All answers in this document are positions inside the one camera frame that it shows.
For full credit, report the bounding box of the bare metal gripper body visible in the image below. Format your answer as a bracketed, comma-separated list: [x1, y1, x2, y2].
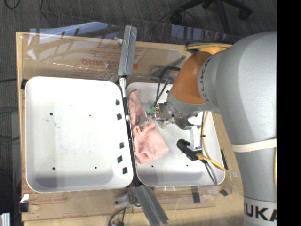
[153, 101, 194, 130]

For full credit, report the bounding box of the black cylinder on white bracket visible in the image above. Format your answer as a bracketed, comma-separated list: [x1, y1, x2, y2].
[176, 115, 204, 162]

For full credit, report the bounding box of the brown cardboard board, red print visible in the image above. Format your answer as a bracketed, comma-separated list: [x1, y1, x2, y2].
[16, 31, 244, 222]

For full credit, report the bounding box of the white plastic tray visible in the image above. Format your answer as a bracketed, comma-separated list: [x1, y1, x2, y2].
[125, 81, 226, 187]
[25, 76, 135, 194]

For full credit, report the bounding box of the pink cloth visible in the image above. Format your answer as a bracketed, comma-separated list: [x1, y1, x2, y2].
[127, 89, 170, 165]

